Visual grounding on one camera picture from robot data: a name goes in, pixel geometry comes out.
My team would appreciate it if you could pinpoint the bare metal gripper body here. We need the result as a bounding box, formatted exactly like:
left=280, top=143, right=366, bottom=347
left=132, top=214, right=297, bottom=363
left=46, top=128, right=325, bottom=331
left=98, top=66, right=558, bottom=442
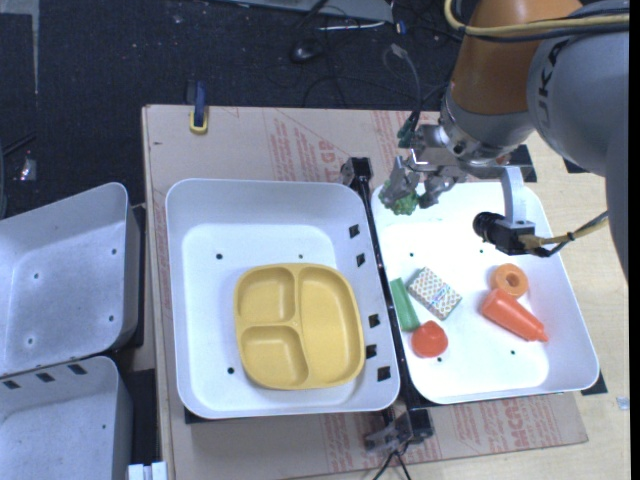
left=407, top=123, right=503, bottom=180

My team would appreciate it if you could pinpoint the green broccoli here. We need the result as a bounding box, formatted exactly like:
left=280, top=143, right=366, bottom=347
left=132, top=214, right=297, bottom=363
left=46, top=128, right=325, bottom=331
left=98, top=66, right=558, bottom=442
left=378, top=179, right=420, bottom=217

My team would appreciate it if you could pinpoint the thin black rod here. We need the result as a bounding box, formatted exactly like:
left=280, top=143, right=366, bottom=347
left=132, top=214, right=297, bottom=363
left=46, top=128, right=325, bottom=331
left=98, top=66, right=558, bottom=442
left=355, top=175, right=422, bottom=415

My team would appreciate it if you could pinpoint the patterned white packet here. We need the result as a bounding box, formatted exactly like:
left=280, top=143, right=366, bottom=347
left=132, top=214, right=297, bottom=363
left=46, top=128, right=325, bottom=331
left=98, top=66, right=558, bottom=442
left=405, top=266, right=464, bottom=321

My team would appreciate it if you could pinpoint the orange doughnut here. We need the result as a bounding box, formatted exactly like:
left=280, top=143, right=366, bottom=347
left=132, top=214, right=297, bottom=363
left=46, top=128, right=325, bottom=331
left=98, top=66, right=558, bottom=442
left=489, top=262, right=530, bottom=300

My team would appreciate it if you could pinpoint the brown cardboard board, red print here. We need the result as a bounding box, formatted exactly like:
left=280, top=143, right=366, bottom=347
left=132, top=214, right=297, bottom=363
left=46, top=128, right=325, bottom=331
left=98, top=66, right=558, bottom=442
left=141, top=104, right=590, bottom=480

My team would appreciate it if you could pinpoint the green stick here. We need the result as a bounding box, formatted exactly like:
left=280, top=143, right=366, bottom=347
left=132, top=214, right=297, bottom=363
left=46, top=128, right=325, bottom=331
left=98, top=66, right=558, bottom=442
left=389, top=277, right=422, bottom=333

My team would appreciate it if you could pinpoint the orange carrot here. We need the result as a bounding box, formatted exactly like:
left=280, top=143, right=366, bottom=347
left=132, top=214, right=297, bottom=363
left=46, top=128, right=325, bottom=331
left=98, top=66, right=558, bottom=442
left=480, top=288, right=550, bottom=344

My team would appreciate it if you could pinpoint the red-orange rounded toy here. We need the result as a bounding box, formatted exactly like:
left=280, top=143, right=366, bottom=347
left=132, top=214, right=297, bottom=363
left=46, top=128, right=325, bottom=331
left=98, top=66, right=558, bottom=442
left=411, top=319, right=450, bottom=360

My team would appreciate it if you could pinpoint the yellow divided plate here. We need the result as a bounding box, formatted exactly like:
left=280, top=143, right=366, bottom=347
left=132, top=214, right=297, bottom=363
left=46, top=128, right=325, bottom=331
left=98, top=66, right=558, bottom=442
left=233, top=262, right=367, bottom=392

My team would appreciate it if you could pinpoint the white plastic tray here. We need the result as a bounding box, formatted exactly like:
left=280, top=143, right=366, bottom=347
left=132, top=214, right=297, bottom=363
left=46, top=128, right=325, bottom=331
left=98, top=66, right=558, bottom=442
left=164, top=177, right=402, bottom=420
left=370, top=180, right=601, bottom=406

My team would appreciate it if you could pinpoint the black block with thin wires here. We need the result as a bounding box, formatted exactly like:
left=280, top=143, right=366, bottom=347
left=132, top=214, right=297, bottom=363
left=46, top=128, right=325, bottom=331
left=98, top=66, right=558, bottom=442
left=363, top=407, right=434, bottom=452
left=341, top=156, right=374, bottom=187

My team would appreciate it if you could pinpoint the black cylinder on white bracket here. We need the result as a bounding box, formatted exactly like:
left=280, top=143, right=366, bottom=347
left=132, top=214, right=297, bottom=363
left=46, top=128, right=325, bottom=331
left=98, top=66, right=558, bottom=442
left=472, top=165, right=537, bottom=257

